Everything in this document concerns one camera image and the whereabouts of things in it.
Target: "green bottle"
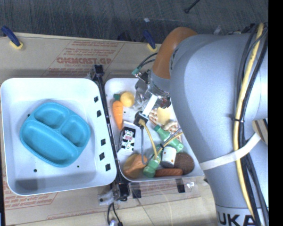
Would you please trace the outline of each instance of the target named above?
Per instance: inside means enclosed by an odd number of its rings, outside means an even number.
[[[157,155],[156,158],[154,156],[152,159],[148,162],[147,166],[143,169],[143,174],[148,178],[153,178],[155,176],[155,171],[158,168],[159,164],[161,162],[161,152]]]
[[[162,139],[164,142],[170,136],[170,132],[163,130],[159,125],[154,127],[154,130],[159,134],[160,139]],[[177,138],[172,140],[168,145],[174,147],[177,153],[179,153],[184,147],[184,145]]]

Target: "gray floor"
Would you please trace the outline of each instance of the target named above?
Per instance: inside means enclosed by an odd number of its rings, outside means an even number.
[[[268,22],[268,0],[0,0],[1,27],[15,32],[116,40],[127,30],[141,41],[147,29],[156,43],[176,27],[220,35],[242,30],[251,23]],[[2,210],[0,179],[0,210]]]

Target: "blue clamp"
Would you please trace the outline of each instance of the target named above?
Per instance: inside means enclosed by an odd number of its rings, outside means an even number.
[[[7,35],[10,39],[10,44],[16,48],[16,49],[21,49],[23,46],[23,43],[21,41],[18,40],[18,38],[16,37],[16,35],[7,27],[7,26],[3,26],[1,28],[2,32]]]
[[[155,41],[154,41],[152,35],[146,29],[142,32],[142,34],[143,34],[144,38],[146,39],[146,41],[149,43],[148,48],[151,51],[155,52],[157,50],[157,46],[155,44]]]

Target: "toy carrot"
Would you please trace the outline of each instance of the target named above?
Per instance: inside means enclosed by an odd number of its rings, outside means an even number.
[[[113,95],[115,101],[112,104],[112,113],[115,120],[115,123],[117,124],[117,127],[119,130],[123,127],[123,104],[120,102],[120,95],[114,94]]]

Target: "yellow toy fruit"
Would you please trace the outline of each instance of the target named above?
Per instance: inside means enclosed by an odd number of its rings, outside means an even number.
[[[126,91],[121,94],[120,101],[123,103],[124,107],[131,107],[134,105],[134,95],[131,92]]]

